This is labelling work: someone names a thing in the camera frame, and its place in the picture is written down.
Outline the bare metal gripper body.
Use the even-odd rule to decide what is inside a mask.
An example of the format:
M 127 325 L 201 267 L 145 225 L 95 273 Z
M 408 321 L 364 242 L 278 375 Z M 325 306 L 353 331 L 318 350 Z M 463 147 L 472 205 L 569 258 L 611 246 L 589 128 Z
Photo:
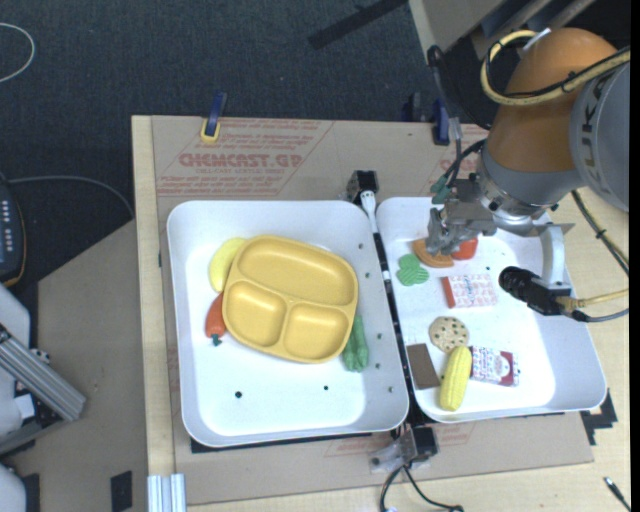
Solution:
M 534 177 L 476 177 L 458 180 L 445 201 L 447 236 L 491 236 L 498 229 L 525 236 L 534 219 L 550 206 L 550 191 Z

